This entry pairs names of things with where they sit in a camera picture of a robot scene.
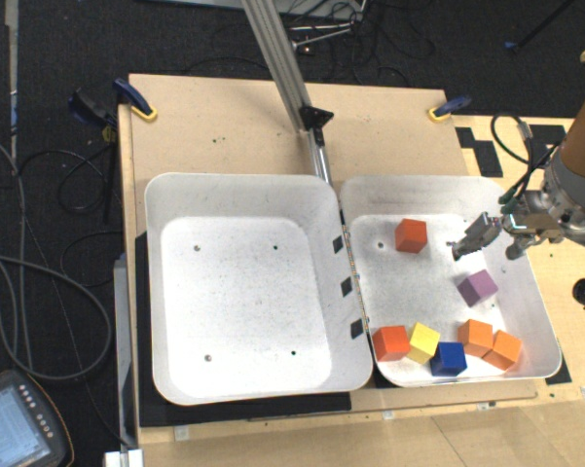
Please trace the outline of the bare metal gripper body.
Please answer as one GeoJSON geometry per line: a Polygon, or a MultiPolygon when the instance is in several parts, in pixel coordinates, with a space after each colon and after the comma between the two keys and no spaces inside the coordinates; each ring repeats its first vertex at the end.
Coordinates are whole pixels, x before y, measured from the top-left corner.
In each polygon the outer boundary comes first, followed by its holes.
{"type": "Polygon", "coordinates": [[[569,240],[585,247],[585,206],[562,191],[525,191],[504,203],[501,215],[502,227],[512,237],[532,234],[535,245],[569,240]]]}

